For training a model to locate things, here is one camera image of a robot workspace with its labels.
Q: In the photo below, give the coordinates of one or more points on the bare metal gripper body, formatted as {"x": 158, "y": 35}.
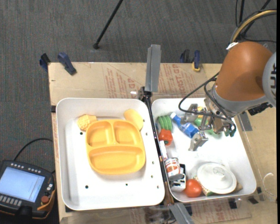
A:
{"x": 219, "y": 124}

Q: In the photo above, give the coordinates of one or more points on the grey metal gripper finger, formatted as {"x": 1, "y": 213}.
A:
{"x": 197, "y": 142}
{"x": 191, "y": 113}

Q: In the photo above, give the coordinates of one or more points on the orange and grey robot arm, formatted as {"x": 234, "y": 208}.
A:
{"x": 240, "y": 73}

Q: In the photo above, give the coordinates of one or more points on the green and yellow bottle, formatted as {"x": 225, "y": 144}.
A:
{"x": 198, "y": 121}

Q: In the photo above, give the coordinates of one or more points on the blue bottle white cap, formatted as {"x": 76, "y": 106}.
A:
{"x": 186, "y": 127}

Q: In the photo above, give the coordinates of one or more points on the white plastic tray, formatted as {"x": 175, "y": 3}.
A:
{"x": 112, "y": 190}
{"x": 219, "y": 150}

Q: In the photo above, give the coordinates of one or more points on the green ribbed toy vegetable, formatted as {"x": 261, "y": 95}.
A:
{"x": 165, "y": 123}

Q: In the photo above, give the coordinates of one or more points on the orange toy pepper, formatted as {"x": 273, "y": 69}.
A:
{"x": 165, "y": 136}

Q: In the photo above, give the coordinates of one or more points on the white and red tube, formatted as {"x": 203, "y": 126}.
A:
{"x": 163, "y": 149}

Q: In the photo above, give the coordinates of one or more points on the red and white can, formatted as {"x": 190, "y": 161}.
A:
{"x": 172, "y": 168}

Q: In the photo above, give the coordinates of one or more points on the white bowl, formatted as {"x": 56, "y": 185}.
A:
{"x": 215, "y": 178}

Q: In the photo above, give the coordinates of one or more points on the red toy tomato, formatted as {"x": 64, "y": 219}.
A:
{"x": 192, "y": 188}

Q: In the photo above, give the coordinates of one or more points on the white carton black print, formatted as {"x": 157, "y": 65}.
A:
{"x": 178, "y": 185}

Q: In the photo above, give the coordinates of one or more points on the yellow toy bread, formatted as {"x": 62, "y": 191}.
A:
{"x": 134, "y": 118}

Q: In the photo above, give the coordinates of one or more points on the yellow divided plate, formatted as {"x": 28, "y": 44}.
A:
{"x": 115, "y": 157}

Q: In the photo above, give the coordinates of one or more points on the brown cardboard board red print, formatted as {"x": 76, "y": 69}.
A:
{"x": 88, "y": 83}

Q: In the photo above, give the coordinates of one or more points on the yellow toy corn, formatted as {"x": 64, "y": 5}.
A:
{"x": 84, "y": 122}

